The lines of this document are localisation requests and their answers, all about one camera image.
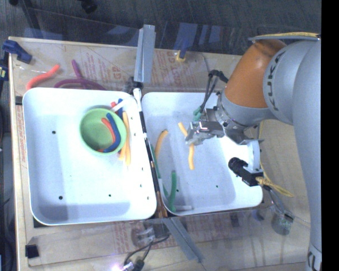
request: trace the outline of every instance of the green bowl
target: green bowl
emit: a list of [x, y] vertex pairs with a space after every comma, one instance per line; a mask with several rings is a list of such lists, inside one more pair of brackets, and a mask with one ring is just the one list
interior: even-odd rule
[[[101, 122], [102, 118], [107, 119], [106, 115], [110, 113], [114, 119], [120, 134], [120, 143], [118, 147], [111, 152], [100, 152], [99, 149], [108, 148], [112, 145], [112, 135], [108, 127]], [[127, 130], [123, 120], [114, 112], [105, 108], [94, 108], [89, 110], [80, 121], [80, 134], [84, 145], [96, 154], [111, 155], [117, 153], [125, 143]]]

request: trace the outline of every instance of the black cable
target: black cable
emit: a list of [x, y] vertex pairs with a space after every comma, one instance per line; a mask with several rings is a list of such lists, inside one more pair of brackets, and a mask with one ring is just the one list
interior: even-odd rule
[[164, 237], [163, 239], [160, 239], [160, 240], [158, 240], [158, 241], [156, 241], [156, 242], [153, 242], [153, 241], [152, 241], [152, 242], [150, 242], [149, 244], [147, 244], [146, 246], [143, 246], [143, 247], [141, 247], [141, 248], [139, 248], [139, 249], [137, 249], [137, 250], [135, 250], [135, 251], [129, 253], [128, 256], [125, 258], [124, 264], [123, 264], [123, 265], [126, 266], [126, 265], [128, 264], [129, 258], [131, 258], [135, 253], [140, 252], [140, 251], [142, 251], [142, 250], [148, 248], [148, 250], [146, 251], [146, 253], [144, 254], [144, 256], [143, 256], [143, 258], [142, 258], [142, 260], [144, 260], [145, 257], [147, 257], [147, 255], [148, 255], [148, 253], [149, 253], [149, 251], [150, 251], [150, 249], [152, 248], [153, 245], [156, 245], [156, 244], [158, 244], [158, 243], [164, 242], [164, 241], [167, 240], [169, 237], [170, 237], [170, 235], [168, 235], [168, 236]]
[[274, 192], [272, 187], [263, 185], [263, 188], [269, 192], [270, 198], [273, 201], [275, 207], [281, 212], [285, 213], [285, 207], [283, 204], [283, 201], [280, 199], [280, 197]]
[[205, 105], [206, 105], [208, 99], [210, 98], [211, 93], [214, 91], [217, 82], [219, 81], [219, 77], [216, 76], [214, 82], [212, 83], [212, 85], [211, 85], [211, 87], [210, 87], [211, 80], [212, 80], [213, 76], [214, 76], [214, 75], [213, 75], [213, 71], [211, 71], [211, 72], [208, 74], [208, 80], [207, 80], [207, 85], [206, 85], [205, 98], [203, 99], [203, 103], [200, 105], [200, 109], [199, 109], [199, 112], [200, 112], [200, 113], [202, 113], [203, 110], [205, 109]]
[[218, 78], [220, 78], [221, 81], [223, 81], [224, 83], [228, 82], [228, 78], [224, 75], [224, 73], [222, 71], [218, 71], [218, 70], [211, 70], [209, 72], [209, 74], [212, 74], [214, 76], [217, 76]]
[[10, 198], [8, 198], [1, 206], [0, 206], [0, 210], [10, 201]]

